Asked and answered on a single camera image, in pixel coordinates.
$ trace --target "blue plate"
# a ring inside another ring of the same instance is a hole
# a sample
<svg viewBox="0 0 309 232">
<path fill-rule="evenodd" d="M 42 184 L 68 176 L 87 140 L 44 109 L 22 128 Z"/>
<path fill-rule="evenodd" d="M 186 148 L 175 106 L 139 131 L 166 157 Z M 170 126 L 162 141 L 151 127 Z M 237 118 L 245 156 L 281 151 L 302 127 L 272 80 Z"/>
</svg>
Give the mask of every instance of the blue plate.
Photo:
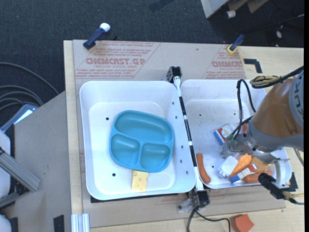
<svg viewBox="0 0 309 232">
<path fill-rule="evenodd" d="M 161 117 L 127 110 L 118 114 L 112 125 L 110 155 L 123 167 L 162 171 L 169 165 L 173 148 L 173 127 Z"/>
</svg>

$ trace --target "orange block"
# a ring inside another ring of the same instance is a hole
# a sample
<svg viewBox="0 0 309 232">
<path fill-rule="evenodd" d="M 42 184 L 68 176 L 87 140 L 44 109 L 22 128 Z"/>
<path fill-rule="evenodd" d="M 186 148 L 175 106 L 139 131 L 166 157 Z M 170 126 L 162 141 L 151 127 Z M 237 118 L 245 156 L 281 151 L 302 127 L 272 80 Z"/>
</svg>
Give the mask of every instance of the orange block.
<svg viewBox="0 0 309 232">
<path fill-rule="evenodd" d="M 251 222 L 248 214 L 241 215 L 235 218 L 235 225 L 239 232 L 248 232 L 254 224 Z"/>
</svg>

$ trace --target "table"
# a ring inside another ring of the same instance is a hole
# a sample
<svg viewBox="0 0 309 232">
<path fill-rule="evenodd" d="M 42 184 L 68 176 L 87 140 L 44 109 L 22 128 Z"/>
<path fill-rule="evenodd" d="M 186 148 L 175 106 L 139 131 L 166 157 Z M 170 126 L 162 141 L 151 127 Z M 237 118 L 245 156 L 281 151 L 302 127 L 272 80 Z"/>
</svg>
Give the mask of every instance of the table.
<svg viewBox="0 0 309 232">
<path fill-rule="evenodd" d="M 201 49 L 201 44 L 192 44 L 191 47 Z M 239 57 L 242 61 L 246 78 L 251 79 L 257 76 L 255 67 L 246 65 L 244 58 L 257 59 L 262 66 L 263 74 L 286 74 L 303 65 L 304 49 L 298 48 L 271 48 L 271 47 L 247 47 L 240 46 L 238 49 Z M 76 89 L 74 76 L 74 54 L 73 42 L 64 41 L 65 58 L 65 80 L 66 80 L 66 102 L 68 120 L 68 139 L 69 139 L 69 159 L 70 159 L 70 190 L 71 190 L 71 211 L 72 214 L 82 214 L 82 184 L 80 170 L 80 155 L 78 143 L 78 121 L 76 108 Z M 298 183 L 297 193 L 304 192 L 304 171 L 292 149 L 287 149 L 288 156 L 293 172 Z M 285 202 L 286 208 L 266 211 L 250 212 L 249 216 L 254 227 L 252 231 L 273 231 L 274 226 L 279 231 L 304 231 L 304 206 L 294 205 Z M 211 218 L 222 218 L 224 216 L 214 216 Z M 173 219 L 156 222 L 146 222 L 139 224 L 129 224 L 111 227 L 92 228 L 93 232 L 103 231 L 185 231 L 187 219 Z M 205 222 L 201 218 L 193 218 L 191 230 L 203 231 L 227 231 L 227 224 L 224 222 Z"/>
</svg>

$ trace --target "sausage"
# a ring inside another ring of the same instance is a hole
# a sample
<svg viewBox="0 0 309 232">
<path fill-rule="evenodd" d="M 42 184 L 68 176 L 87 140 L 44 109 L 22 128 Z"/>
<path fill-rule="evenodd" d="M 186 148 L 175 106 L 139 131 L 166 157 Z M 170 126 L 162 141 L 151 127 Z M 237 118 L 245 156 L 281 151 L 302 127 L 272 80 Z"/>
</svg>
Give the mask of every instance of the sausage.
<svg viewBox="0 0 309 232">
<path fill-rule="evenodd" d="M 268 175 L 271 175 L 271 171 L 264 171 L 263 173 L 266 173 Z M 256 182 L 258 181 L 258 177 L 261 173 L 256 173 L 256 174 L 249 174 L 247 175 L 246 177 L 243 178 L 243 180 L 246 182 L 246 183 L 252 183 L 252 182 Z"/>
<path fill-rule="evenodd" d="M 197 166 L 198 166 L 198 172 L 199 176 L 201 177 L 202 181 L 205 184 L 208 184 L 211 181 L 211 178 L 207 174 L 205 168 L 204 168 L 204 163 L 203 163 L 203 154 L 197 153 Z"/>
</svg>

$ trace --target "carrot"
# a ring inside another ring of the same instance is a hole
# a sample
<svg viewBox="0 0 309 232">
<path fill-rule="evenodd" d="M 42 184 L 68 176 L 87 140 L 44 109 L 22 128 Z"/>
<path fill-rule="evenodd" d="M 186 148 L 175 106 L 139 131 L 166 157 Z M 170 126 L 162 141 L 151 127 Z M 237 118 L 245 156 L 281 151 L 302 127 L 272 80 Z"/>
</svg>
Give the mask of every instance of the carrot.
<svg viewBox="0 0 309 232">
<path fill-rule="evenodd" d="M 264 171 L 263 173 L 266 173 L 268 175 L 271 175 L 271 171 Z M 256 173 L 256 174 L 250 174 L 250 175 L 247 175 L 246 177 L 243 178 L 243 180 L 247 183 L 252 183 L 252 182 L 256 182 L 258 181 L 258 178 L 259 178 L 259 175 L 261 173 Z"/>
<path fill-rule="evenodd" d="M 250 162 L 251 162 L 251 159 L 252 159 L 252 157 L 251 157 L 251 155 L 248 155 L 248 153 L 246 153 L 245 155 L 241 155 L 238 158 L 238 163 L 235 166 L 235 168 L 233 169 L 232 173 L 230 174 L 230 177 L 237 175 L 239 172 L 241 172 L 246 167 L 248 167 Z"/>
<path fill-rule="evenodd" d="M 203 163 L 203 154 L 197 153 L 197 166 L 198 166 L 198 172 L 199 176 L 201 177 L 202 181 L 206 184 L 208 184 L 211 181 L 211 178 L 207 174 L 204 163 Z"/>
</svg>

